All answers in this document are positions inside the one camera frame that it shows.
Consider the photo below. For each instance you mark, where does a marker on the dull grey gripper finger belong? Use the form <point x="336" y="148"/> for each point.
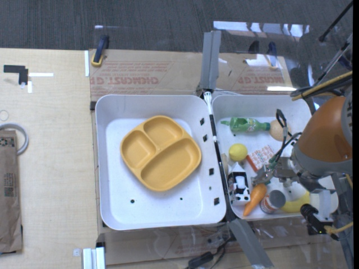
<point x="259" y="180"/>
<point x="265" y="170"/>

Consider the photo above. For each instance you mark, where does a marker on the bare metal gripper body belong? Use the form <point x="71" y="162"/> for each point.
<point x="284" y="171"/>

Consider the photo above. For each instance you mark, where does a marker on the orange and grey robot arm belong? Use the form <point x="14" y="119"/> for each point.
<point x="322" y="130"/>

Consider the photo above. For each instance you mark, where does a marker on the white and red packet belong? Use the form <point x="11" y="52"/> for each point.
<point x="261" y="155"/>

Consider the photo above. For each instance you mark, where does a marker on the orange carrot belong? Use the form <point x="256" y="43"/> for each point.
<point x="255" y="197"/>

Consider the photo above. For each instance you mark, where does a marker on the black and white milk carton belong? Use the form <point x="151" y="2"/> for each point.
<point x="238" y="183"/>

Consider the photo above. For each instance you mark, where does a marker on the small orange and white can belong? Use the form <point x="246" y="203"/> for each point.
<point x="270" y="204"/>

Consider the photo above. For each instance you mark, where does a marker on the yellow lemon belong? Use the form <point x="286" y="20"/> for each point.
<point x="238" y="152"/>

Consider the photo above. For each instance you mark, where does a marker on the yellow banana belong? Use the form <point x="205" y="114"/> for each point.
<point x="294" y="206"/>

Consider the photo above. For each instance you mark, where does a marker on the beige round bread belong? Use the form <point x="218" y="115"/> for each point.
<point x="276" y="130"/>

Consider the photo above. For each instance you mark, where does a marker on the green plastic bottle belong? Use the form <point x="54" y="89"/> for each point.
<point x="246" y="125"/>

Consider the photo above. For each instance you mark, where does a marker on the white plastic tray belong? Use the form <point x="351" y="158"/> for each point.
<point x="117" y="206"/>
<point x="246" y="108"/>

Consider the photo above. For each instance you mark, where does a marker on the yellow divided plate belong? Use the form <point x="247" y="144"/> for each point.
<point x="168" y="164"/>

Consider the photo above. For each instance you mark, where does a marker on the brown cardboard board red print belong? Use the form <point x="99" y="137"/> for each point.
<point x="157" y="74"/>

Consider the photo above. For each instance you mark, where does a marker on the brown paper bag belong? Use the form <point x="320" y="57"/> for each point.
<point x="9" y="192"/>

